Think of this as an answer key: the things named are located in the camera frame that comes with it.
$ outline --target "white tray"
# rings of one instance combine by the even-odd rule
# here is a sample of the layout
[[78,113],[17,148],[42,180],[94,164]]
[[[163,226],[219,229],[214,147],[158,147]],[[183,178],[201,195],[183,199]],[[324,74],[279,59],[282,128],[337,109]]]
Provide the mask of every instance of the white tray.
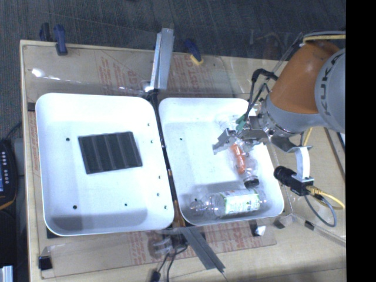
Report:
[[212,145],[223,131],[222,120],[240,117],[247,105],[245,100],[235,98],[167,98],[159,105],[177,200],[183,217],[191,224],[253,220],[278,216],[283,211],[284,201],[273,176],[270,155],[265,145],[257,145],[251,155],[259,163],[258,178],[268,201],[263,211],[220,221],[194,217],[189,212],[191,202],[206,193],[244,189],[231,165],[229,151],[214,155]]
[[[49,93],[36,103],[43,215],[60,236],[160,230],[174,210],[155,112],[142,98]],[[86,174],[79,136],[133,132],[142,167]]]

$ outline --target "black electronic device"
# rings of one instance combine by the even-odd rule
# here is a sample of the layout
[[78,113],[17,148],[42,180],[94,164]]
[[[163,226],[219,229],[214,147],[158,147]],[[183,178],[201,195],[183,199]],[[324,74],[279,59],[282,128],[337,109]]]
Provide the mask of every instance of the black electronic device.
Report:
[[17,169],[11,145],[0,140],[0,210],[13,203],[16,190]]

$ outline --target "plastic bottle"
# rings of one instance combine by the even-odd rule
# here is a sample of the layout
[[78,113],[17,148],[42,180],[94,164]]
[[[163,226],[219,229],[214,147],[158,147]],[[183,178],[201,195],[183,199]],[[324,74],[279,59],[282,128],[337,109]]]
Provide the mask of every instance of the plastic bottle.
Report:
[[267,200],[261,189],[248,189],[209,193],[201,199],[195,199],[190,205],[194,216],[220,219],[227,216],[241,216],[262,210]]

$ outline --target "bottle label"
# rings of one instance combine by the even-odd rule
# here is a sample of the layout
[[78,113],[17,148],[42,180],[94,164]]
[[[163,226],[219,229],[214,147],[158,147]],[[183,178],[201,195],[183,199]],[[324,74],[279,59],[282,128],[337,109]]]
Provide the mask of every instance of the bottle label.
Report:
[[260,196],[255,190],[232,190],[220,194],[224,198],[224,216],[257,211],[260,208]]

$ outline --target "gray carpet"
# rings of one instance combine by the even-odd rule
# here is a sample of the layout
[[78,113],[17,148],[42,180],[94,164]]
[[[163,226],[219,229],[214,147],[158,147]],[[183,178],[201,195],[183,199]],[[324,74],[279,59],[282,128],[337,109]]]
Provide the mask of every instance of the gray carpet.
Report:
[[[278,59],[299,32],[345,28],[346,0],[0,0],[0,22],[4,137],[21,121],[19,41],[39,40],[44,22],[62,24],[68,43],[136,49],[153,49],[162,24],[173,23],[174,51],[186,51],[189,38],[203,54]],[[267,53],[269,39],[279,53]],[[14,207],[7,211],[15,215]],[[0,245],[12,243],[15,251],[13,225],[12,217],[0,217]],[[0,266],[15,262],[10,251],[0,247]]]

